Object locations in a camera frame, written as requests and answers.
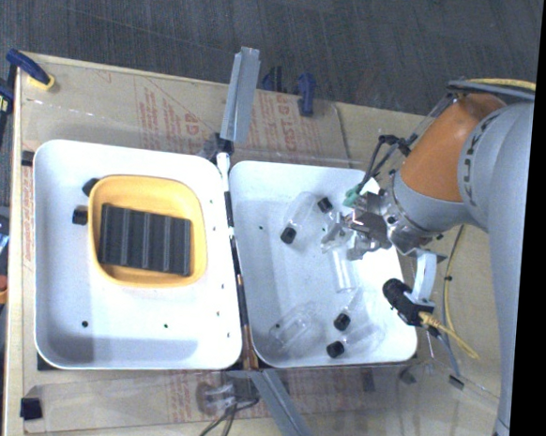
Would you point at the thin black and white rod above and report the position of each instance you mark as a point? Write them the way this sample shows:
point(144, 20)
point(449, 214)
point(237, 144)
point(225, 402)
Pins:
point(233, 247)

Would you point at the black cylinder on white bracket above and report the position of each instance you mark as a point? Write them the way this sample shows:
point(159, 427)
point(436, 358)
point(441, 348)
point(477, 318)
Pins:
point(405, 300)

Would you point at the black ribbed block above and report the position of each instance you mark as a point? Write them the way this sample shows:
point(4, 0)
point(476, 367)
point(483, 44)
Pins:
point(144, 240)

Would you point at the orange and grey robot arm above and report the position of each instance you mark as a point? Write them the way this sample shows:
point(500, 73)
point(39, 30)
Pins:
point(497, 173)

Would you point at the brown cardboard board red print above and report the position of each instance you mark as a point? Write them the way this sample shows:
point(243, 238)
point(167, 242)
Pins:
point(122, 102)

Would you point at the yellow square bowl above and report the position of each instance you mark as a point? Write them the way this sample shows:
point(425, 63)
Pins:
point(150, 191)

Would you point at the white plastic tray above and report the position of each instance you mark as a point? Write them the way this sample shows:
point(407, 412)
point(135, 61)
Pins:
point(133, 323)
point(291, 279)

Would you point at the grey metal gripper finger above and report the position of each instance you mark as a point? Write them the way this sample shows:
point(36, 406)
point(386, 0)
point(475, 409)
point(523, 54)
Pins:
point(364, 248)
point(335, 232)

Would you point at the clear plastic bottle black cap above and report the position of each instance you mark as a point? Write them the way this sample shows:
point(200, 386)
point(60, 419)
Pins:
point(325, 204)
point(335, 349)
point(341, 321)
point(289, 234)

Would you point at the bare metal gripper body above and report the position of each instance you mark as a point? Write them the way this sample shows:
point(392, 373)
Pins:
point(378, 220)

